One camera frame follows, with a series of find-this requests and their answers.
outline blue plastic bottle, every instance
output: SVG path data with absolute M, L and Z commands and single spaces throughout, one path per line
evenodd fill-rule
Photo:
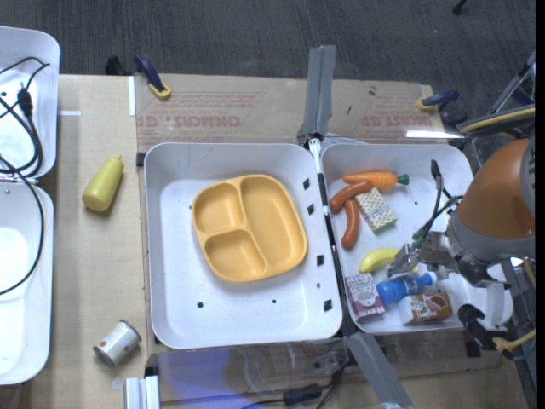
M 425 273 L 422 276 L 406 274 L 396 279 L 386 280 L 376 286 L 378 295 L 381 297 L 384 306 L 398 302 L 403 297 L 418 294 L 420 289 L 426 285 L 433 285 L 437 280 L 435 273 Z

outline hot dog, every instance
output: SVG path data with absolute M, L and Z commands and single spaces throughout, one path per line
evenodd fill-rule
M 372 187 L 373 184 L 370 181 L 362 181 L 360 183 L 354 183 L 353 185 L 348 185 L 347 187 L 344 187 L 341 191 L 331 197 L 331 212 L 338 212 L 344 205 L 345 201 L 351 199 L 358 194 L 366 193 Z
M 347 230 L 345 231 L 341 244 L 346 250 L 350 250 L 356 238 L 358 237 L 359 230 L 359 208 L 358 203 L 354 199 L 348 199 L 344 203 L 344 209 L 347 212 Z

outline yellow bottle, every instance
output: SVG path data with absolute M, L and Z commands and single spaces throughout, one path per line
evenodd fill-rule
M 82 200 L 87 209 L 96 212 L 107 210 L 118 189 L 122 174 L 123 162 L 121 161 L 121 155 L 108 158 L 83 191 Z

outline yellow banana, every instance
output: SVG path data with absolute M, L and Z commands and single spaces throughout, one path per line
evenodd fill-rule
M 398 251 L 399 249 L 394 249 L 392 247 L 383 247 L 370 251 L 361 260 L 359 272 L 372 273 L 373 271 L 382 268 L 387 263 L 393 262 Z

